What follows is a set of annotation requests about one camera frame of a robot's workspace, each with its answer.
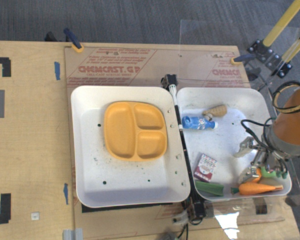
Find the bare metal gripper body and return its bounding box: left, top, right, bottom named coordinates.
left=250, top=140, right=289, bottom=172

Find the orange toy carrot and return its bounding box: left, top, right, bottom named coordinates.
left=230, top=181, right=284, bottom=196

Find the white plastic tray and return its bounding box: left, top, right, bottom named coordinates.
left=176, top=87, right=293, bottom=202
left=70, top=85, right=192, bottom=209

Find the green toy vegetable stalk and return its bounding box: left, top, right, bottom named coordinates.
left=194, top=180, right=225, bottom=198

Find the red and white carton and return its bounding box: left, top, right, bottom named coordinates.
left=193, top=153, right=218, bottom=183

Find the blue plastic bottle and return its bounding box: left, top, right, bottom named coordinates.
left=181, top=115, right=219, bottom=131

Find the black and white thin rod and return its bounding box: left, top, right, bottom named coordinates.
left=168, top=83, right=201, bottom=204

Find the orange divided plate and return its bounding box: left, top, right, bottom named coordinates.
left=103, top=101, right=168, bottom=162

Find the brown cardboard board, red print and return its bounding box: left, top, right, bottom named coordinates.
left=64, top=42, right=286, bottom=235

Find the black block with thin wires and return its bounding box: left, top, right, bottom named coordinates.
left=160, top=73, right=179, bottom=89
left=186, top=200, right=207, bottom=222

